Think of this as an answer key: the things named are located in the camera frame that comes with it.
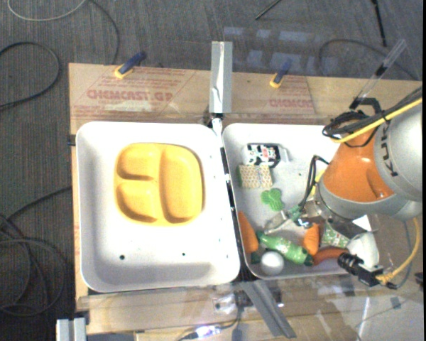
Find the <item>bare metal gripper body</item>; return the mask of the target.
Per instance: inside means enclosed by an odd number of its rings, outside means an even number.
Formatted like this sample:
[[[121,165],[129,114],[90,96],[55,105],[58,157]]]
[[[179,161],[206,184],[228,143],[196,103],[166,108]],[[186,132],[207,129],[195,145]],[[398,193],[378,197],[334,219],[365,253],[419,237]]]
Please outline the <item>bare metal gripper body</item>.
[[[329,220],[329,209],[323,200],[308,200],[303,207],[301,218],[312,218],[314,224],[324,224]]]

